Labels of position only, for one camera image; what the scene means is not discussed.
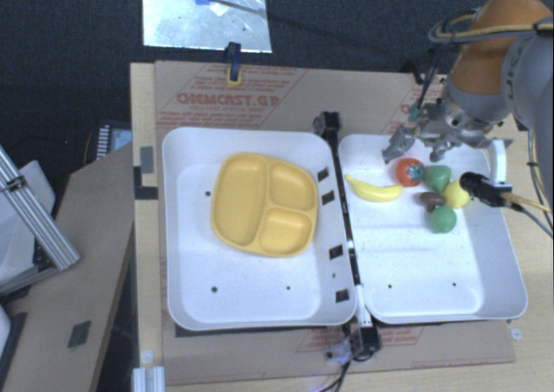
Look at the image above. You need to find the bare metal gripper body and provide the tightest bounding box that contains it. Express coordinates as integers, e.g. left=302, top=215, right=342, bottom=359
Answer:
left=414, top=100, right=504, bottom=153

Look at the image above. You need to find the green pear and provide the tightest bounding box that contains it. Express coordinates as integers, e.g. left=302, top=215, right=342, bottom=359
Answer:
left=422, top=164, right=453, bottom=194

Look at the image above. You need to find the red tomato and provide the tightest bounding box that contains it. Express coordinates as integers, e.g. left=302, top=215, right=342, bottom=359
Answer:
left=395, top=157, right=427, bottom=189

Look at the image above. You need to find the yellow lemon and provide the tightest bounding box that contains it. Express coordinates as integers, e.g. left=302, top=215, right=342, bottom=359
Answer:
left=443, top=179, right=473, bottom=209

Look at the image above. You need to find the brown mushroom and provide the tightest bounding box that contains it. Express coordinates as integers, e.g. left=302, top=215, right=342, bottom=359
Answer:
left=418, top=190, right=448, bottom=213

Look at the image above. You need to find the yellow banana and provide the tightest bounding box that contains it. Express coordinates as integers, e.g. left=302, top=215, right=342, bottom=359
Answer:
left=345, top=173, right=405, bottom=203

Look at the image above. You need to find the green round fruit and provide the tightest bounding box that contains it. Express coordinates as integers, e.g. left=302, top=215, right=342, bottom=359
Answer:
left=428, top=204, right=459, bottom=235

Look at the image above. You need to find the thin black and white rod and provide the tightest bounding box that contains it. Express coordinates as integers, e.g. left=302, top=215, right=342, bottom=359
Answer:
left=325, top=130, right=370, bottom=327

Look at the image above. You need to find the white plastic tray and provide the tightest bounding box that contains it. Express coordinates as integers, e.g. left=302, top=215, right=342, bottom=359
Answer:
left=162, top=126, right=358, bottom=332
left=337, top=133, right=529, bottom=325

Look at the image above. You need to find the brown cardboard board red print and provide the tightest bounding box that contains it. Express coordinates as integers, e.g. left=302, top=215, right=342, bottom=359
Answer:
left=153, top=60, right=519, bottom=387

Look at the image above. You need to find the yellow divided plate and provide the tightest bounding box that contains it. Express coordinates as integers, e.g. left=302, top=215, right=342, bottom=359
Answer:
left=209, top=151, right=320, bottom=259

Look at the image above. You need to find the black cylinder on white bracket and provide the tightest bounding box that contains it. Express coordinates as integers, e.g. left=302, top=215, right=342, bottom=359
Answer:
left=459, top=138, right=515, bottom=209

